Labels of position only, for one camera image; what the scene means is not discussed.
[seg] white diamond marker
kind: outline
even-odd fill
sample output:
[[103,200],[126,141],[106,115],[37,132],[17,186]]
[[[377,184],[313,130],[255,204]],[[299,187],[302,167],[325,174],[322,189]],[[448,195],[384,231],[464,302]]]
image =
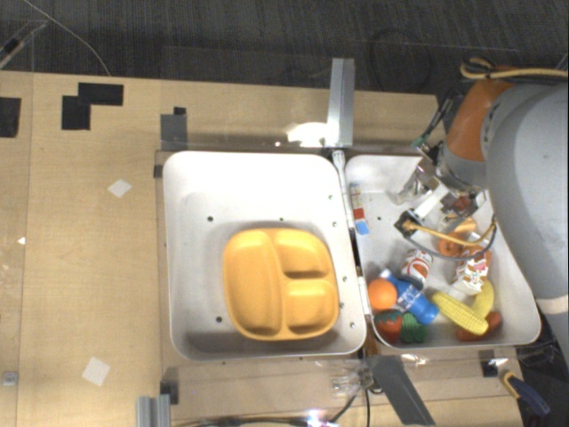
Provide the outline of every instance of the white diamond marker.
[[132,185],[129,182],[124,181],[123,179],[119,179],[107,189],[116,197],[123,197],[124,193],[126,193],[131,188]]
[[105,364],[102,360],[91,358],[89,364],[87,364],[87,367],[83,371],[82,377],[93,384],[97,384],[97,386],[102,386],[105,382],[105,378],[107,378],[109,369],[110,366]]

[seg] black floor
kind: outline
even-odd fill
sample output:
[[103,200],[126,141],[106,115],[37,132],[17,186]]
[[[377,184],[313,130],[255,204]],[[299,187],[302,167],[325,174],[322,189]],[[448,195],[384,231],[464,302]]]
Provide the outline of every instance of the black floor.
[[[554,67],[568,44],[568,0],[30,1],[92,44],[119,77],[327,87],[331,58],[350,57],[357,89],[440,97],[472,53]],[[21,0],[0,0],[0,41],[43,18]],[[8,69],[104,74],[54,23]],[[567,425],[566,369],[551,352],[532,350],[525,378],[554,407],[541,425]]]

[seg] wooden table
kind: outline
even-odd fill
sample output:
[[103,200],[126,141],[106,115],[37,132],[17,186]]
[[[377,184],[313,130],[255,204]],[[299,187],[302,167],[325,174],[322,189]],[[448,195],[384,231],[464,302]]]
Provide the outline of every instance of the wooden table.
[[[124,85],[124,104],[92,106],[91,131],[62,131],[61,97],[79,82]],[[18,137],[0,139],[0,371],[20,374],[0,386],[0,424],[134,425],[137,397],[155,397],[162,376],[160,115],[186,108],[190,138],[272,137],[324,122],[328,91],[2,71],[0,96],[22,99]],[[355,137],[408,144],[435,107],[430,96],[357,92]],[[120,198],[108,191],[118,180],[132,186]],[[519,372],[513,350],[501,353]],[[481,377],[476,355],[433,353],[440,364],[411,369],[437,424],[521,425],[516,401]],[[93,357],[110,366],[101,386],[82,377]],[[372,403],[372,425],[400,424],[385,396]],[[354,405],[342,425],[365,425],[363,398]]]

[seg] white plastic tray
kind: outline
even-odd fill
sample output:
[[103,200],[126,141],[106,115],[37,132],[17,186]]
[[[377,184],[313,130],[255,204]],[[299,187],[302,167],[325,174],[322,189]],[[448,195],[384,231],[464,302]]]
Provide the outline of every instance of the white plastic tray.
[[[179,152],[164,165],[172,342],[188,359],[349,354],[366,326],[354,256],[333,165],[290,154]],[[341,310],[319,337],[258,342],[229,319],[222,282],[225,245],[237,232],[290,227],[323,240]]]
[[[413,248],[393,224],[404,210],[418,205],[421,200],[395,205],[389,195],[401,190],[419,160],[418,157],[357,156],[351,158],[346,166],[348,182],[357,182],[361,187],[365,215],[370,229],[370,234],[357,236],[362,269],[368,280],[377,277],[385,268],[397,273],[401,269],[406,252]],[[491,217],[492,208],[488,200],[473,218],[481,229],[485,229]],[[416,234],[417,240],[421,243],[430,247],[436,244],[434,238],[419,238],[419,235],[420,233]],[[503,317],[501,328],[480,342],[460,342],[454,336],[456,326],[439,314],[429,325],[429,336],[425,343],[421,345],[399,343],[395,348],[408,350],[519,345],[533,342],[537,338],[541,321],[532,291],[511,255],[500,228],[492,250],[489,279],[495,290],[494,309]],[[454,262],[435,258],[427,279],[428,290],[448,291],[454,267]]]

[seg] orange divided plate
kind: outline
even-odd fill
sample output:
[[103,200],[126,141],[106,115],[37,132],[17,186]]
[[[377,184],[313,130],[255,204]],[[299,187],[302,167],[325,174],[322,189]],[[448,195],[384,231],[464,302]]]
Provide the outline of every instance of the orange divided plate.
[[223,285],[233,324],[254,340],[316,337],[338,318],[332,258],[324,242],[307,231],[237,233],[223,253]]

